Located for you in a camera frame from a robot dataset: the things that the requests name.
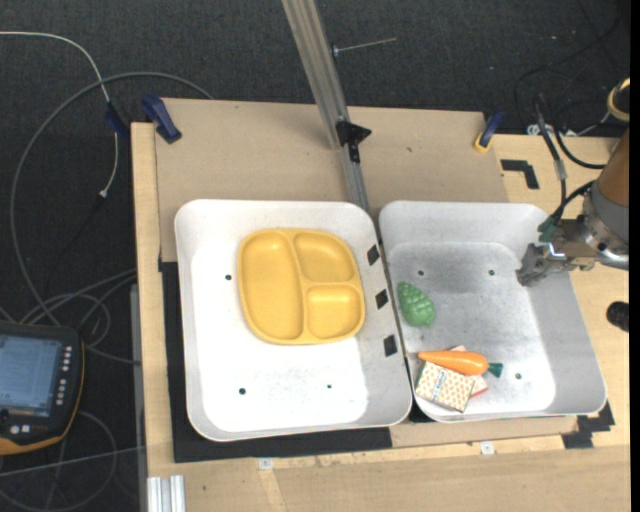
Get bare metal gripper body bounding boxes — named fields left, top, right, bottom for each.
left=545, top=215, right=630, bottom=274

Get white plastic tray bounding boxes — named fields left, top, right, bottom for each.
left=173, top=198, right=414, bottom=443
left=378, top=199, right=609, bottom=424

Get orange carrot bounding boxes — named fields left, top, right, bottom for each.
left=417, top=349, right=505, bottom=379

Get green grapes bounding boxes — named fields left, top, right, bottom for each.
left=396, top=281, right=437, bottom=329

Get white carton with orange dots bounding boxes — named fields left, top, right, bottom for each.
left=413, top=360, right=477, bottom=414

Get yellow divided plate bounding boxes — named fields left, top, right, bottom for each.
left=237, top=228, right=367, bottom=346

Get brown cardboard board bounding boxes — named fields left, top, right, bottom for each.
left=153, top=97, right=581, bottom=449

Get black cylinder on white bracket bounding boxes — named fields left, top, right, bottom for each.
left=595, top=248, right=630, bottom=333

